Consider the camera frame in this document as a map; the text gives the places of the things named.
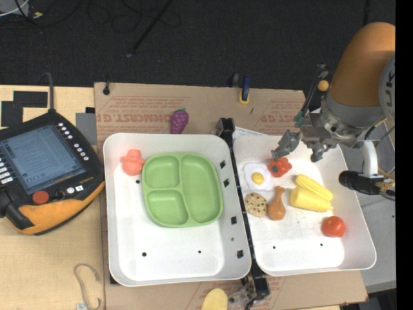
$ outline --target toy cookie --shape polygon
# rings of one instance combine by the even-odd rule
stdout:
[[[255,217],[264,217],[267,214],[267,200],[257,193],[248,193],[245,196],[245,209]]]

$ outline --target white cable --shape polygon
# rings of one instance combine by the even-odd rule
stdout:
[[[24,1],[24,3],[22,3],[22,4],[20,5],[20,8],[22,8],[22,7],[24,7],[25,5],[27,5],[27,3],[28,3],[29,1],[30,1],[30,0]],[[1,16],[6,16],[6,15],[13,14],[14,12],[16,12],[16,11],[18,11],[18,10],[19,10],[19,9],[16,8],[16,9],[13,9],[13,10],[11,10],[11,11],[9,11],[9,12],[5,12],[5,13],[3,13],[3,14],[0,14],[0,17],[1,17]]]

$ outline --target toy tomato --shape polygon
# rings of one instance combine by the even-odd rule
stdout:
[[[268,169],[274,177],[284,176],[290,169],[292,165],[288,162],[287,158],[278,158],[276,161],[271,161],[268,165]]]
[[[340,238],[344,235],[346,231],[346,225],[344,221],[339,216],[331,216],[324,220],[321,230],[327,236],[332,236],[334,238]]]

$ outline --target toy red pepper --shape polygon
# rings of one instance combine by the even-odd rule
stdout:
[[[268,169],[274,177],[284,176],[290,169],[292,165],[288,162],[287,158],[278,158],[276,161],[271,161],[268,165]]]

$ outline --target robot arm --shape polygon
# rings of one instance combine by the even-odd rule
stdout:
[[[300,140],[312,149],[313,162],[321,160],[324,152],[338,144],[358,148],[364,157],[363,172],[344,171],[339,182],[364,194],[379,194],[381,189],[377,185],[384,177],[379,174],[377,142],[367,139],[366,133],[385,118],[394,125],[395,51],[394,25],[375,22],[361,28],[345,49],[319,112],[307,114],[308,99],[328,76],[326,68],[318,66],[307,104],[296,116],[300,131],[288,130],[277,149],[272,150],[273,158],[288,155]]]

